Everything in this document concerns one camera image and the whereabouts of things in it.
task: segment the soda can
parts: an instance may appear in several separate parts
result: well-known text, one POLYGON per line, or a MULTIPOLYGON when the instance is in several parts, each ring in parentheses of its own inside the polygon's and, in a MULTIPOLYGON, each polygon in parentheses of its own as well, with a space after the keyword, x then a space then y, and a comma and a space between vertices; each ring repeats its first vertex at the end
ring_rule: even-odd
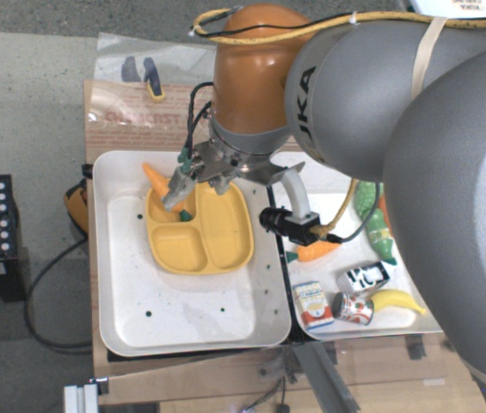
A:
POLYGON ((370 299, 363 299, 346 293, 338 293, 332 304, 332 314, 337 320, 367 326, 372 320, 374 303, 370 299))

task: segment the toy banana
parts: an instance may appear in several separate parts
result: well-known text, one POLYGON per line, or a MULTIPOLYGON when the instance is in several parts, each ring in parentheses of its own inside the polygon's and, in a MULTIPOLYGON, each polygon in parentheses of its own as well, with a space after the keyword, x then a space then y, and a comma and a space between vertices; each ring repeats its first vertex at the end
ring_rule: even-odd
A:
POLYGON ((416 303, 415 299, 410 293, 400 291, 397 289, 382 289, 375 292, 370 300, 374 304, 374 311, 381 311, 387 306, 398 306, 417 311, 421 315, 426 312, 426 309, 416 303))

